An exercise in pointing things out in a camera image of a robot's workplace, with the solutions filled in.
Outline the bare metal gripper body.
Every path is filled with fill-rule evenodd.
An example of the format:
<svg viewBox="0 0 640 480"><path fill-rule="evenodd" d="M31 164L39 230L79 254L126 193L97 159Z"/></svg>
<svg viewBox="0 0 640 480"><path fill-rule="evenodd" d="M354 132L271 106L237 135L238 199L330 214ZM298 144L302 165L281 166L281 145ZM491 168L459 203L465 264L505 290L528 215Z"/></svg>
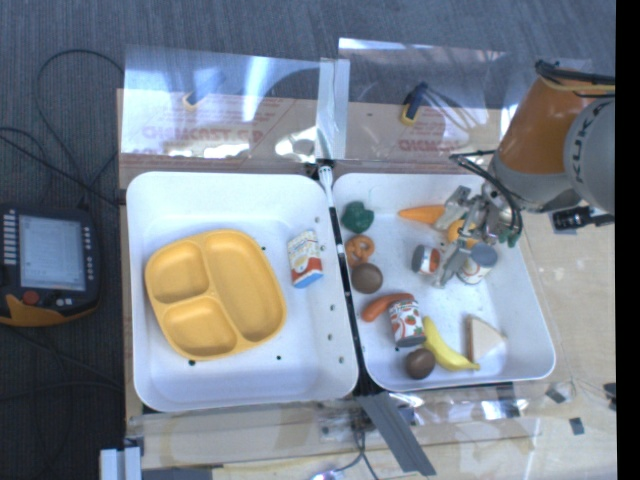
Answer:
<svg viewBox="0 0 640 480"><path fill-rule="evenodd" d="M518 242L518 209L494 185L484 183L467 204L462 236L490 246L514 247Z"/></svg>

